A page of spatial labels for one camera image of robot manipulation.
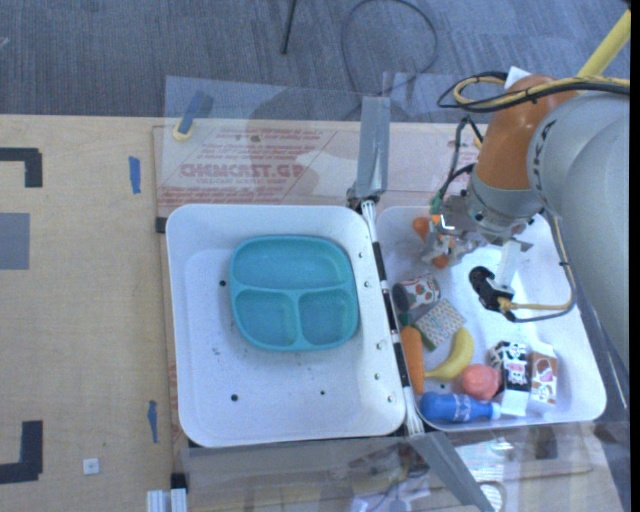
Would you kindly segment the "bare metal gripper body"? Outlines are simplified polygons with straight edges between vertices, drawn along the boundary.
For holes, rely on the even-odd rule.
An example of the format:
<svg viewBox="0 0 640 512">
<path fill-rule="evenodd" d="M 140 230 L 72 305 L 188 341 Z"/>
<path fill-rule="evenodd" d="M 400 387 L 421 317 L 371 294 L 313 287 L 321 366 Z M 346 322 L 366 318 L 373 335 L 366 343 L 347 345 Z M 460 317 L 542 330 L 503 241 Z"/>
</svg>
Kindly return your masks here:
<svg viewBox="0 0 640 512">
<path fill-rule="evenodd" d="M 521 251 L 528 251 L 533 246 L 532 242 L 519 239 L 527 222 L 491 208 L 477 209 L 478 205 L 471 196 L 449 196 L 441 207 L 438 232 L 473 248 L 502 247 L 507 242 L 519 243 Z"/>
</svg>

